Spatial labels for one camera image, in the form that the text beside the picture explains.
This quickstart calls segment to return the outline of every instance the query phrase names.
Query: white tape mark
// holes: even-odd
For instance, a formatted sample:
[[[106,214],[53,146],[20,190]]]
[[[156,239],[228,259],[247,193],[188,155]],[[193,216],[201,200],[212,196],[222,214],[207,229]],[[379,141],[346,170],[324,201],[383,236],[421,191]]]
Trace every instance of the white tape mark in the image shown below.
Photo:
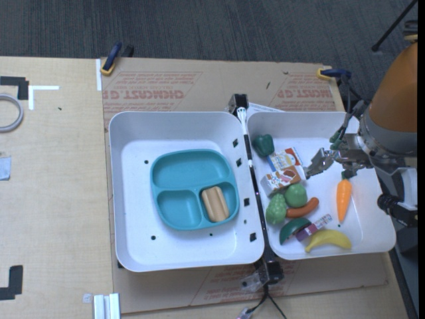
[[[34,89],[31,85],[28,86],[28,109],[34,110]]]
[[[59,85],[32,85],[34,90],[59,90]]]
[[[100,73],[100,59],[96,59],[96,82],[98,84],[98,91],[102,91],[102,73]]]
[[[28,86],[28,109],[34,110],[34,91],[35,90],[59,90],[59,85],[29,85]]]

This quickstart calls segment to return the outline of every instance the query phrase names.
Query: toy banana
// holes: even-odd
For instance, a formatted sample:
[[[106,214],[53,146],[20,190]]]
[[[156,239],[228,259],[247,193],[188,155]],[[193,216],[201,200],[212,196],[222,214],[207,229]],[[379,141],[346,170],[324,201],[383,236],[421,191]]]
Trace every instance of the toy banana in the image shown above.
[[[324,229],[315,232],[311,236],[310,243],[305,248],[305,251],[309,253],[312,248],[326,244],[337,245],[345,249],[351,248],[351,241],[346,234],[334,229]]]

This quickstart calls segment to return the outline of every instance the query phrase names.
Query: blue clamp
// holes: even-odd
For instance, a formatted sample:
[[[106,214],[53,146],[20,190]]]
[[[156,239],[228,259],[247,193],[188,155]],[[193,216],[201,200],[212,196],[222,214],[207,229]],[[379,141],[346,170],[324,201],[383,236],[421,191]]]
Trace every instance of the blue clamp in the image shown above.
[[[343,70],[342,68],[330,68],[328,70],[321,70],[320,68],[316,72],[316,77],[322,80],[331,80],[331,78],[341,78],[346,76],[347,79],[351,78],[351,72]]]
[[[111,52],[109,53],[107,59],[103,63],[103,65],[100,67],[100,72],[104,76],[111,75],[112,71],[115,68],[114,60],[118,56],[118,52],[121,50],[122,43],[120,41],[117,41],[114,46],[112,47]]]

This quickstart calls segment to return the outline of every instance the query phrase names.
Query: black stand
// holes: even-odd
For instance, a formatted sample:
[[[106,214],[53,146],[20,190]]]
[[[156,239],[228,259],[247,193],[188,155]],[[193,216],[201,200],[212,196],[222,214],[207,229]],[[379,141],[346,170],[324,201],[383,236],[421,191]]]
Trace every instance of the black stand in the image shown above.
[[[406,16],[406,14],[409,12],[409,10],[412,9],[415,3],[417,3],[418,0],[412,0],[412,2],[409,4],[409,6],[406,7],[406,9],[403,11],[403,13],[400,14],[400,16],[397,18],[397,20],[390,26],[387,32],[384,33],[384,35],[381,37],[381,39],[378,40],[378,42],[372,46],[372,51],[377,52],[380,45],[384,42],[384,40],[390,35],[393,29],[396,28],[398,23]]]

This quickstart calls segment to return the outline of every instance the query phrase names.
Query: toy carrot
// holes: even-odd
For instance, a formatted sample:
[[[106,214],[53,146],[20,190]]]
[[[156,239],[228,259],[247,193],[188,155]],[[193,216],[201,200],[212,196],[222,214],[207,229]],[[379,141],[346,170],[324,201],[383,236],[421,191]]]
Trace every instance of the toy carrot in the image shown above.
[[[337,210],[338,210],[338,220],[342,222],[347,213],[348,204],[350,204],[351,182],[348,179],[342,179],[337,186]]]

